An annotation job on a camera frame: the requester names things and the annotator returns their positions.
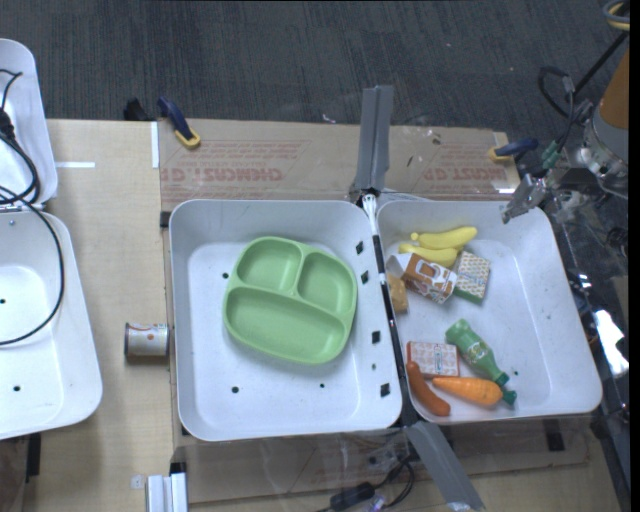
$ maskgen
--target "green divided plate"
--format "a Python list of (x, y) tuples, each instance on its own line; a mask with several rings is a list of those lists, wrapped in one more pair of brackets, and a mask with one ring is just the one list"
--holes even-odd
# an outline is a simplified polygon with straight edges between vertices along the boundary
[(262, 237), (240, 254), (224, 297), (231, 335), (289, 361), (322, 364), (342, 352), (358, 287), (335, 256), (285, 238)]

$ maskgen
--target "green soda bottle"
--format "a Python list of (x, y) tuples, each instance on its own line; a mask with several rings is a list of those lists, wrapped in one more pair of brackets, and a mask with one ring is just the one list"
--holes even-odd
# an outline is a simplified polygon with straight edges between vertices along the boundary
[(464, 318), (449, 327), (445, 337), (449, 343), (458, 347), (464, 360), (478, 373), (484, 374), (500, 387), (507, 383), (509, 376), (498, 368), (493, 350), (471, 329)]

